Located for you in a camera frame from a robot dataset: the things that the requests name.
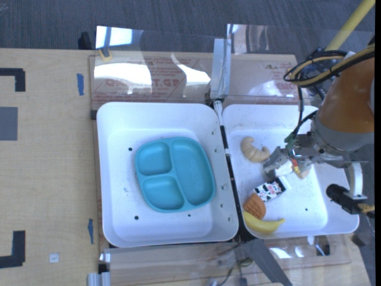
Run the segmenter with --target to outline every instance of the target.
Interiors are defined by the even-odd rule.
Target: cookie
[[[263,200],[255,193],[245,201],[243,208],[258,219],[262,219],[266,214],[266,206]]]

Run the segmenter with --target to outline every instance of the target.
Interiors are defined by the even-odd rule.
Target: croissant
[[[252,145],[254,138],[247,136],[241,142],[241,150],[245,157],[252,162],[262,162],[270,157],[270,150],[263,146],[262,150]]]

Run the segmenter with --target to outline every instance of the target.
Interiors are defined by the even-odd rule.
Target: blue divided plate
[[[145,201],[160,212],[180,212],[204,206],[214,197],[216,184],[201,145],[184,137],[142,145],[135,169]]]

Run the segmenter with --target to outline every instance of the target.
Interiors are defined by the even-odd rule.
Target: blue tape
[[[83,83],[83,75],[80,73],[77,73],[77,86],[79,95],[85,95],[85,93],[83,93],[83,89],[85,88],[85,84]]]
[[[93,244],[94,243],[94,236],[93,236],[94,227],[93,227],[93,220],[91,218],[89,219],[88,230],[89,230],[91,244]]]

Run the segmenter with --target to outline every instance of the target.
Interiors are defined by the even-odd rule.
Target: wooden board
[[[327,242],[330,244],[330,254],[327,256],[316,255],[313,245],[311,249],[304,247],[304,257],[299,254],[299,257],[281,258],[273,253],[275,250],[271,252],[293,286],[370,285],[361,254],[350,240],[350,235],[331,235]],[[268,247],[278,247],[284,252],[296,250],[296,247],[303,248],[303,245],[302,238],[267,243]],[[209,278],[221,283],[233,266],[232,275],[224,285],[235,286],[240,277],[235,262],[239,254],[235,254],[235,246],[234,243],[215,243],[119,251],[110,249],[107,252],[111,253],[111,282],[113,286],[205,286]],[[255,263],[242,268],[242,275],[249,285],[281,285],[271,284]]]
[[[0,76],[0,106],[18,107],[17,141],[0,141],[0,256],[11,254],[13,231],[26,232],[26,261],[0,269],[2,285],[85,285],[97,271],[91,53],[0,50],[0,67],[26,72],[25,92],[14,91],[13,77]],[[59,262],[49,262],[51,253]]]

